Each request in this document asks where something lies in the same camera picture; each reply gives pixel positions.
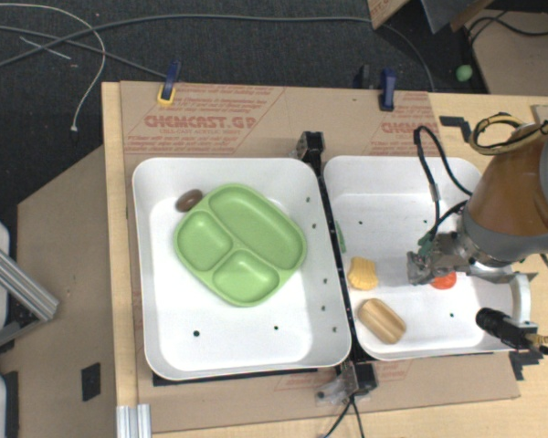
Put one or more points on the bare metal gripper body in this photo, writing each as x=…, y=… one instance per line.
x=440, y=256

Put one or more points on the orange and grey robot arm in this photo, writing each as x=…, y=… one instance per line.
x=507, y=199

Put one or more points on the white plastic tray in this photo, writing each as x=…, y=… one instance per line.
x=237, y=336
x=383, y=208

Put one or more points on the yellow ridged toy food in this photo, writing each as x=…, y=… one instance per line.
x=361, y=273

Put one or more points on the tan bread roll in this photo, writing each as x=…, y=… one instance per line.
x=381, y=321

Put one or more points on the thin black rod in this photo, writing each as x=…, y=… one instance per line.
x=335, y=253

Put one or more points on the green ball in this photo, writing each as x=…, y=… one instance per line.
x=463, y=73

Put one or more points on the green divided plate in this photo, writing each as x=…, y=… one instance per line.
x=239, y=244

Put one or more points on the brown cardboard board red print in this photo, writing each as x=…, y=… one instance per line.
x=256, y=399

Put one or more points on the brown doughnut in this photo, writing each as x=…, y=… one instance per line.
x=188, y=201

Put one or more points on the black cylinder on white bracket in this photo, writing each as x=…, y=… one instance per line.
x=502, y=326

